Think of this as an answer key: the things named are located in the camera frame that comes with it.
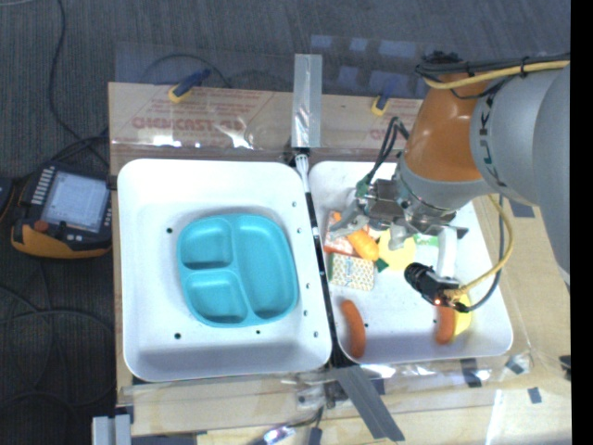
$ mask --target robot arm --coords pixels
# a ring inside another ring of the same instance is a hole
[[[570,64],[521,70],[490,85],[431,89],[393,177],[358,186],[336,234],[363,222],[388,226],[398,248],[416,233],[437,235],[475,197],[501,194],[540,207],[570,289]]]

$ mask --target blue plate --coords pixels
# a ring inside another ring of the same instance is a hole
[[[226,214],[191,222],[177,241],[177,265],[187,306],[211,326],[274,322],[297,304],[288,241],[264,216]]]

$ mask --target yellow cable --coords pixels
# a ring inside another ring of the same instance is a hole
[[[455,89],[457,87],[481,83],[483,81],[490,81],[492,79],[497,79],[505,76],[513,76],[515,74],[520,74],[522,72],[533,72],[537,70],[561,70],[568,64],[570,64],[570,60],[550,61],[548,63],[525,64],[522,67],[514,66],[512,68],[506,68],[504,70],[493,70],[490,72],[485,72],[484,74],[470,76],[464,79],[460,79],[458,81],[453,81],[451,83],[438,83],[437,81],[433,81],[427,78],[424,78],[424,81],[430,87],[433,87],[435,89]]]
[[[504,212],[502,207],[498,204],[498,202],[492,196],[488,195],[488,199],[490,199],[490,201],[492,202],[494,207],[497,209],[498,214],[502,218],[502,221],[504,222],[504,225],[507,228],[507,232],[509,233],[509,243],[507,245],[504,255],[498,261],[498,263],[494,267],[492,267],[492,269],[490,269],[486,273],[483,273],[478,278],[472,280],[472,282],[470,282],[469,284],[466,284],[466,285],[461,286],[460,288],[456,288],[454,290],[445,290],[443,292],[447,297],[449,297],[453,301],[455,301],[455,300],[459,299],[460,297],[462,297],[463,295],[467,294],[467,292],[470,291],[470,289],[474,288],[475,286],[477,286],[478,284],[480,284],[481,282],[486,280],[487,277],[494,275],[496,272],[498,272],[500,269],[502,269],[504,264],[507,263],[507,261],[509,260],[509,257],[511,256],[512,248],[514,246],[514,236],[512,234],[511,220],[509,220],[508,216],[506,215],[506,213]]]

